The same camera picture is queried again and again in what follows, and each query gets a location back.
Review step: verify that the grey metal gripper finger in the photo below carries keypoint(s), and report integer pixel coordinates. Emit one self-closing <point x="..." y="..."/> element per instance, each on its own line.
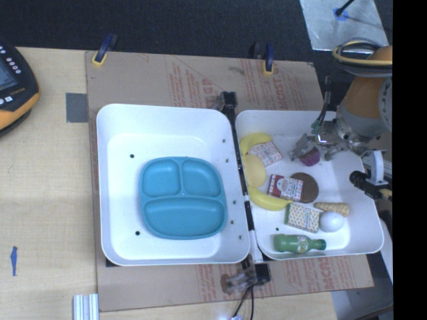
<point x="302" y="145"/>
<point x="333" y="152"/>

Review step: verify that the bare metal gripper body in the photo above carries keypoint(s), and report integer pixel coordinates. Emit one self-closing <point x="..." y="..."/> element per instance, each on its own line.
<point x="337" y="138"/>

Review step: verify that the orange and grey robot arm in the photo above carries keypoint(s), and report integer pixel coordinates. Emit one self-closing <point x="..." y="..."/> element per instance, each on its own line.
<point x="363" y="95"/>

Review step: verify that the purple cupcake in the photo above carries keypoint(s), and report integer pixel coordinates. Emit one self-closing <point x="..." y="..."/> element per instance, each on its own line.
<point x="310" y="158"/>

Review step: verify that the white carton with red pattern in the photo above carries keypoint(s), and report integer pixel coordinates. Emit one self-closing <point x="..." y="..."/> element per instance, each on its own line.
<point x="267" y="152"/>

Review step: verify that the brown round biscuit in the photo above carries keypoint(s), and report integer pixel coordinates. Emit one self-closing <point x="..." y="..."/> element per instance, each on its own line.
<point x="309" y="188"/>

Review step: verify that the red and white carton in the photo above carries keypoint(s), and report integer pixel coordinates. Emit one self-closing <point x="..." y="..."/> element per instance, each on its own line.
<point x="283" y="187"/>

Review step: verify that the yellow banana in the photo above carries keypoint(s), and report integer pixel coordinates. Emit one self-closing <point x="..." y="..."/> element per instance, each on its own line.
<point x="265" y="201"/>
<point x="250" y="139"/>

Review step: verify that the tan ice cream cone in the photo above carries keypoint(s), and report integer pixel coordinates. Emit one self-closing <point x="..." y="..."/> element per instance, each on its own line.
<point x="335" y="208"/>

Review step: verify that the white egg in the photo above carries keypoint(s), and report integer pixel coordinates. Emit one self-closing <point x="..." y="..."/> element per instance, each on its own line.
<point x="332" y="222"/>

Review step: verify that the white plastic tray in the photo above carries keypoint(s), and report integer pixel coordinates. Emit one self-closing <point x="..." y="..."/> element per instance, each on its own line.
<point x="126" y="195"/>
<point x="360" y="218"/>

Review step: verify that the orange patterned carton, green edge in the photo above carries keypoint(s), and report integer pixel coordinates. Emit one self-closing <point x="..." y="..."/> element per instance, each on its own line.
<point x="303" y="218"/>

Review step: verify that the thin black and white rod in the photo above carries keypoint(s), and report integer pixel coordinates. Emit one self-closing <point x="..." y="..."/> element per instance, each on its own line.
<point x="247" y="208"/>

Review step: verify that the green bottle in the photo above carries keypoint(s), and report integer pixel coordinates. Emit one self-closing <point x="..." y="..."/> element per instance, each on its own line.
<point x="293" y="243"/>

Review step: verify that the blue divided plate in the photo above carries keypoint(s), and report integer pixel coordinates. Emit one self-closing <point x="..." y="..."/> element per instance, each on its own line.
<point x="183" y="212"/>

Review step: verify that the brown cardboard board, red print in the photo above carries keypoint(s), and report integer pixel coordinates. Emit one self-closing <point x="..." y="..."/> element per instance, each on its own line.
<point x="150" y="78"/>

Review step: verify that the black cylinder on white bracket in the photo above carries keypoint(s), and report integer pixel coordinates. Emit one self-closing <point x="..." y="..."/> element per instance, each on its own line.
<point x="367" y="182"/>

